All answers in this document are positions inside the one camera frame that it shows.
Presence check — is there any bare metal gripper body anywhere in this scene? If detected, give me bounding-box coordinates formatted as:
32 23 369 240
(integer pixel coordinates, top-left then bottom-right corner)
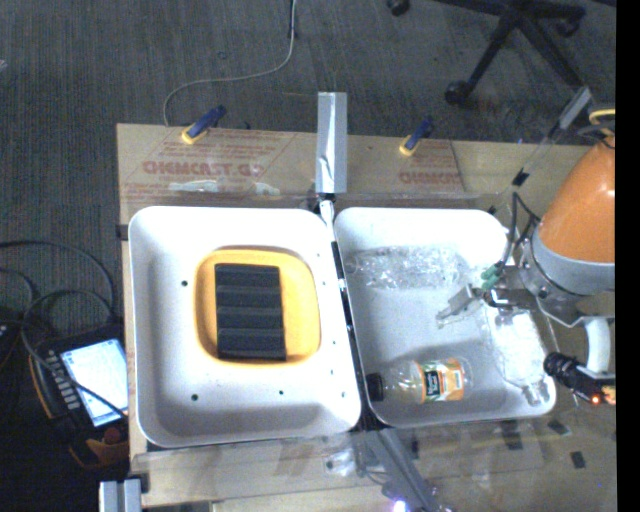
485 252 584 329

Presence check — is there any white plastic tray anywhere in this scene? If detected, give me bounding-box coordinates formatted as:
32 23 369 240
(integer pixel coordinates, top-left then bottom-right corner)
127 204 363 449
332 206 558 429

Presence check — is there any clear plastic bottle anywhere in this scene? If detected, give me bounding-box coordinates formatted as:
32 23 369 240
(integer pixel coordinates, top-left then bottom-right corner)
480 305 552 407

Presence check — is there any juice bottle with orange label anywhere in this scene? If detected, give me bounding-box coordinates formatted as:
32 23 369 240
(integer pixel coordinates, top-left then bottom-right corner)
365 355 475 405

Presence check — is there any thin black and white rod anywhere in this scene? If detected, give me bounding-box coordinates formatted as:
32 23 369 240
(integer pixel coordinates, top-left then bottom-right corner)
318 199 372 431

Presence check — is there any black ribbed block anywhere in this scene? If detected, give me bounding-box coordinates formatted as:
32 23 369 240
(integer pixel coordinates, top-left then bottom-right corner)
213 262 288 363

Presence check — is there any black office chair base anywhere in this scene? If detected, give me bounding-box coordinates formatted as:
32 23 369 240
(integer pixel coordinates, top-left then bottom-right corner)
386 0 590 109

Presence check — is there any brown cardboard board, red print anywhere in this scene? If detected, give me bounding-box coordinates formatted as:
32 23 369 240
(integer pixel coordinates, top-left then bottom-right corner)
115 123 616 507

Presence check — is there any black cylinder on white bracket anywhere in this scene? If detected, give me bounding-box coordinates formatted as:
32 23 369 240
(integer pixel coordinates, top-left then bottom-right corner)
543 315 616 406

